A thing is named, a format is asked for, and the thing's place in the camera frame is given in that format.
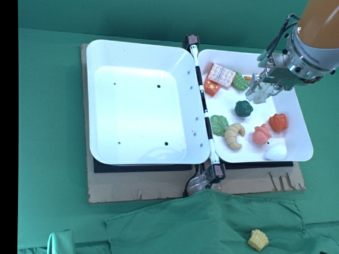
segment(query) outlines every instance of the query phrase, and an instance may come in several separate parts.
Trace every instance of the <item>green toy vegetable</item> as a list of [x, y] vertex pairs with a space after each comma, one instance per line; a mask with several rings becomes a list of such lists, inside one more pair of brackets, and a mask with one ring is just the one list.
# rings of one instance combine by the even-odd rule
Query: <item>green toy vegetable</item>
[[251, 114], [251, 112], [253, 111], [253, 107], [249, 104], [248, 101], [239, 101], [236, 103], [234, 111], [238, 116], [246, 117]]
[[246, 88], [249, 87], [249, 81], [245, 80], [243, 75], [239, 72], [236, 72], [236, 75], [233, 79], [232, 85], [240, 91], [244, 91]]
[[228, 126], [228, 121], [224, 116], [213, 115], [211, 117], [212, 132], [223, 137]]

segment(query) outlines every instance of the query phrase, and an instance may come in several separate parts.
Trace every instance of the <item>white egg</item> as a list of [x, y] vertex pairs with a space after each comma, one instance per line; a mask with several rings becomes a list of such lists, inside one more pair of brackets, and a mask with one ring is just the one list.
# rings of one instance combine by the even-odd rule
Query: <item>white egg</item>
[[283, 160], [287, 155], [286, 146], [283, 144], [275, 144], [271, 146], [265, 153], [268, 160]]

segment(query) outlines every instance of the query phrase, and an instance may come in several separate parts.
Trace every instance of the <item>white tray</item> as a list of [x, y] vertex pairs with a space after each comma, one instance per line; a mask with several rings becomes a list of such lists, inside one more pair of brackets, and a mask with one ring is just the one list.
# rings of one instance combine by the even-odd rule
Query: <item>white tray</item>
[[[257, 67], [258, 54], [240, 53], [218, 50], [203, 50], [198, 59], [202, 77], [206, 78], [212, 63], [224, 66], [232, 71], [251, 76], [253, 72], [260, 73], [263, 69]], [[269, 161], [265, 158], [267, 149], [277, 143], [287, 147], [287, 156], [283, 161], [307, 161], [313, 155], [313, 147], [300, 110], [295, 90], [282, 91], [277, 96], [270, 97], [263, 104], [251, 105], [254, 111], [249, 117], [239, 117], [234, 112], [236, 102], [246, 100], [245, 92], [233, 87], [221, 88], [214, 97], [206, 93], [206, 102], [209, 116], [223, 115], [229, 124], [240, 123], [245, 128], [244, 137], [238, 135], [238, 142], [243, 145], [239, 151], [232, 150], [224, 137], [213, 134], [216, 152], [221, 159], [227, 162], [257, 162]], [[269, 144], [259, 146], [253, 142], [255, 126], [268, 123], [270, 116], [275, 113], [284, 113], [288, 118], [289, 126], [280, 133], [271, 131], [272, 138]]]
[[90, 150], [104, 164], [200, 164], [209, 157], [193, 57], [108, 40], [87, 47]]

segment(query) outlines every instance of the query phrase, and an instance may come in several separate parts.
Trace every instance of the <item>green background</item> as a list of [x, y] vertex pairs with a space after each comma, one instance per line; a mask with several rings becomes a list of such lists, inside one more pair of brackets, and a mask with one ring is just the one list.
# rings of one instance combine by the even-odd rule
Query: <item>green background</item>
[[[18, 248], [71, 229], [106, 240], [104, 219], [161, 201], [89, 205], [80, 44], [95, 39], [260, 53], [307, 0], [18, 0]], [[314, 155], [307, 189], [252, 196], [295, 199], [308, 224], [339, 221], [338, 75], [297, 87]]]

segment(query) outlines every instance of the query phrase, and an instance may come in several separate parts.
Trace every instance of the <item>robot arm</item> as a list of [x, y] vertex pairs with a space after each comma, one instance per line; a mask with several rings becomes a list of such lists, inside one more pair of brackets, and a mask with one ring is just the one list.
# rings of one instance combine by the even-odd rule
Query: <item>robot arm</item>
[[[282, 53], [273, 53], [287, 29], [294, 26]], [[301, 18], [287, 16], [278, 36], [258, 57], [258, 66], [264, 68], [253, 75], [246, 92], [248, 100], [253, 94], [264, 97], [254, 103], [263, 103], [282, 90], [294, 85], [307, 86], [334, 74], [339, 67], [339, 0], [309, 0]]]

